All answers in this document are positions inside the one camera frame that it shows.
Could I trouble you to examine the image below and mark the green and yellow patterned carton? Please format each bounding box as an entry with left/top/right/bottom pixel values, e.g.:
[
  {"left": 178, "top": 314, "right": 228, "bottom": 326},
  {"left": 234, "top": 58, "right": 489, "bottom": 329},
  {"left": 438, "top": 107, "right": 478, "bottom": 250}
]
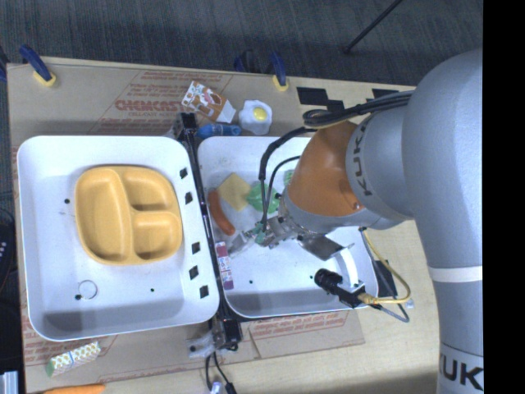
[{"left": 45, "top": 340, "right": 103, "bottom": 378}]

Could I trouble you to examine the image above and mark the blue bottle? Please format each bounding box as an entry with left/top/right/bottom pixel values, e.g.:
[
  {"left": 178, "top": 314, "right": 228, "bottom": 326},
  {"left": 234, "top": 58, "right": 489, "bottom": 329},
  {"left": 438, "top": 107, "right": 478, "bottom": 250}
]
[{"left": 196, "top": 122, "right": 243, "bottom": 140}]

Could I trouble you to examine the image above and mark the black block with thin wires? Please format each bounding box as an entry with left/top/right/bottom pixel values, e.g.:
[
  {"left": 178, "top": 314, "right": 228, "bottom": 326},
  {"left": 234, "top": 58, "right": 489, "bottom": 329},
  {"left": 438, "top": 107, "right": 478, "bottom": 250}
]
[
  {"left": 210, "top": 317, "right": 244, "bottom": 351},
  {"left": 176, "top": 112, "right": 200, "bottom": 140}
]

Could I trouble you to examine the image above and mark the black cylinder on white bracket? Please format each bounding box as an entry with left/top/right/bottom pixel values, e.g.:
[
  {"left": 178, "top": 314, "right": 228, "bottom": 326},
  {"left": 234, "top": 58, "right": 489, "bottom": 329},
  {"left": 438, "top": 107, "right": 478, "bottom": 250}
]
[{"left": 313, "top": 250, "right": 367, "bottom": 309}]

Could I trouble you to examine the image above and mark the orange and white carton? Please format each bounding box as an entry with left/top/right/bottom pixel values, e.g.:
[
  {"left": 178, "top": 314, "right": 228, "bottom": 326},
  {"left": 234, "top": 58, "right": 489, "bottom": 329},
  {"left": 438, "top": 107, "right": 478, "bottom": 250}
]
[{"left": 180, "top": 80, "right": 237, "bottom": 125}]

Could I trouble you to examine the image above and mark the white plastic tray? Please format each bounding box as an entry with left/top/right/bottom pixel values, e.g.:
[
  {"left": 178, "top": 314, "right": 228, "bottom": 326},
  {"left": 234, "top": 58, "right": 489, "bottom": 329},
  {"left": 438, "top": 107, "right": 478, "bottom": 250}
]
[
  {"left": 16, "top": 135, "right": 221, "bottom": 342},
  {"left": 196, "top": 135, "right": 381, "bottom": 320}
]

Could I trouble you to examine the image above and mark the yellow divided plate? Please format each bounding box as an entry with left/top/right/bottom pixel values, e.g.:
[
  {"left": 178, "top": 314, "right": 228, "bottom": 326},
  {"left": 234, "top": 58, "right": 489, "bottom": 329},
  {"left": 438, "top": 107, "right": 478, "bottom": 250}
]
[{"left": 74, "top": 165, "right": 184, "bottom": 267}]

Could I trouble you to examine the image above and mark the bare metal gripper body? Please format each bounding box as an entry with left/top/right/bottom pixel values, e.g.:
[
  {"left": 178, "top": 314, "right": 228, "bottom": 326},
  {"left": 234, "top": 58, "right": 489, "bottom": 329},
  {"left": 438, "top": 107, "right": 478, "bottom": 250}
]
[{"left": 249, "top": 217, "right": 305, "bottom": 250}]

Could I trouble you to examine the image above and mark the green toy lettuce leaf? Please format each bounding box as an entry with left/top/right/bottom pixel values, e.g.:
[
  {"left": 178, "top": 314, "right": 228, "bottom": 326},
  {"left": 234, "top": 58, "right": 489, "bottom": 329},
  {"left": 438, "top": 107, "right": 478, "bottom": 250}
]
[{"left": 245, "top": 182, "right": 282, "bottom": 213}]

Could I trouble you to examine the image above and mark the purple and white small carton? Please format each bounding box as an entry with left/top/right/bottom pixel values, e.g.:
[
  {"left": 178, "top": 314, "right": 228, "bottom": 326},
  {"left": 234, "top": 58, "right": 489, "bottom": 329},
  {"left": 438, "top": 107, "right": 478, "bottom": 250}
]
[{"left": 213, "top": 241, "right": 235, "bottom": 291}]

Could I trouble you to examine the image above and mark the white toy fried egg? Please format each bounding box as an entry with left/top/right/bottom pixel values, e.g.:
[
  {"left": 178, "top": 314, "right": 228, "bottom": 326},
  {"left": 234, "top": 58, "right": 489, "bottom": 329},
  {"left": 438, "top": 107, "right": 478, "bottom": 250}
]
[{"left": 238, "top": 98, "right": 273, "bottom": 136}]

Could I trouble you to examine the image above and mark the orange toy carrot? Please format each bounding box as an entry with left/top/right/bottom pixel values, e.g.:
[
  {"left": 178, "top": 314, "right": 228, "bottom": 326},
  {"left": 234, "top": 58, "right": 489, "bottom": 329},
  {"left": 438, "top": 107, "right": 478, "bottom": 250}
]
[{"left": 42, "top": 383, "right": 107, "bottom": 394}]

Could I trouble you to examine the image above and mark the yellow toy cheese slice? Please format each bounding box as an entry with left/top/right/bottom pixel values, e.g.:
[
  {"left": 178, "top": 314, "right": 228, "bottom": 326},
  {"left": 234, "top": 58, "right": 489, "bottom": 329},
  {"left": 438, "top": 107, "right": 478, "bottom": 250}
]
[{"left": 216, "top": 172, "right": 253, "bottom": 213}]

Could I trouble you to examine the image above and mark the orange toy sausage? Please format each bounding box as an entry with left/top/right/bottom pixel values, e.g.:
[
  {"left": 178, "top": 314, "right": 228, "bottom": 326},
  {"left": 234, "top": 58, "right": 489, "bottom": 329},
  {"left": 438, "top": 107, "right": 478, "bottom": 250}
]
[{"left": 207, "top": 189, "right": 237, "bottom": 236}]

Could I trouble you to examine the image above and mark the brown cardboard board red print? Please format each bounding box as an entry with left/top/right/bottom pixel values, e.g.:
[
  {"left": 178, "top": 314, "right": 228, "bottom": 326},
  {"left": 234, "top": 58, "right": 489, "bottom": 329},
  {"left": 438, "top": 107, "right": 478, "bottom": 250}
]
[{"left": 6, "top": 55, "right": 418, "bottom": 394}]

